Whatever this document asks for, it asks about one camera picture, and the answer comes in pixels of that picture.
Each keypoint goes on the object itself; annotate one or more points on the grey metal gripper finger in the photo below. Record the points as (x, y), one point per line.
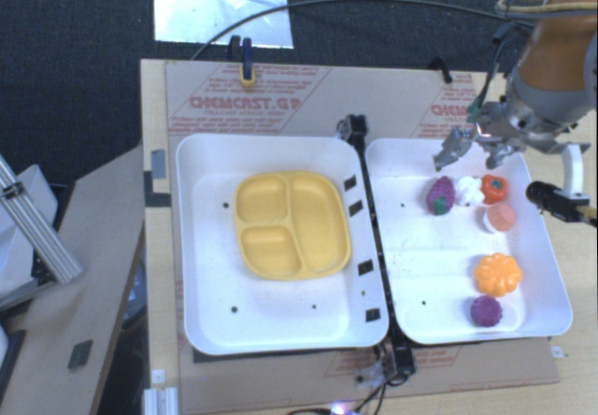
(497, 156)
(451, 149)

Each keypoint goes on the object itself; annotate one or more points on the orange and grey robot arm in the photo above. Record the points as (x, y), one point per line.
(556, 53)

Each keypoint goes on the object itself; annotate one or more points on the purple grapes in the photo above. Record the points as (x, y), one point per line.
(440, 196)

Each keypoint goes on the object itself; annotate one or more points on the orange pumpkin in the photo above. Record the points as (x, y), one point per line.
(498, 274)

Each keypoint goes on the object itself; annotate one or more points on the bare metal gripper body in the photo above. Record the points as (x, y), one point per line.
(511, 123)

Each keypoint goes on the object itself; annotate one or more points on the yellow divided plate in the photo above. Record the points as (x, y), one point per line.
(292, 225)

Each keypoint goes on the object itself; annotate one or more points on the white plastic tray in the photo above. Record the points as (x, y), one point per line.
(215, 301)
(430, 263)

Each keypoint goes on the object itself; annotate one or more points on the black cylinder on white bracket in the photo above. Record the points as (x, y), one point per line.
(558, 198)

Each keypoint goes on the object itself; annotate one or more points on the pink and white cupcake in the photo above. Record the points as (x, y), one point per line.
(500, 218)

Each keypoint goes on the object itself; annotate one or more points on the brown cardboard board red print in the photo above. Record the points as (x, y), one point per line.
(303, 95)

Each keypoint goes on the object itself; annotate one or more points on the purple round berry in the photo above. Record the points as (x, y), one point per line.
(486, 311)

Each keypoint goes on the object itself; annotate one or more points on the thin black rod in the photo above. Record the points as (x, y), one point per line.
(376, 235)

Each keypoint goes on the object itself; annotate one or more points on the orange tomato with green stem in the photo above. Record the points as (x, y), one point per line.
(494, 189)

